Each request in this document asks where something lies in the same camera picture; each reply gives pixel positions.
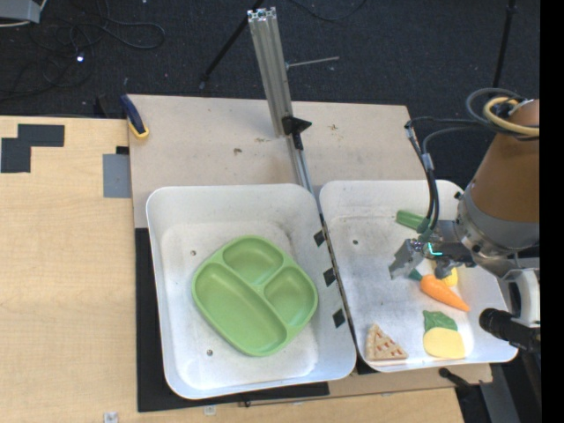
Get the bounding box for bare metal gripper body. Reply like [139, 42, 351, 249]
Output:
[423, 219, 540, 278]

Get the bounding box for orange carrot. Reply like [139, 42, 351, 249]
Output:
[407, 269, 471, 314]

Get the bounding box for green toy vegetable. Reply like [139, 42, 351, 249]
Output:
[395, 209, 431, 231]

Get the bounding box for white plastic tray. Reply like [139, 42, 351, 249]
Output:
[318, 178, 520, 375]
[145, 182, 358, 401]

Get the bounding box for yellow vegetable with green leaves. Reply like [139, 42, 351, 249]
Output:
[421, 309, 467, 360]

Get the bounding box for tan pie slice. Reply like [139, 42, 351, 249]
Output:
[364, 323, 410, 362]

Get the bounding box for thin black and white rod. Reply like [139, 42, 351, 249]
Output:
[286, 133, 356, 354]

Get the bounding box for green divided plate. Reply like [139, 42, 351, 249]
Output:
[190, 234, 320, 358]

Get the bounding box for pale flat board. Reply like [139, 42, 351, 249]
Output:
[126, 93, 493, 409]

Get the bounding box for black cylinder on white bracket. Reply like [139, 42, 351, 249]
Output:
[478, 267, 540, 354]

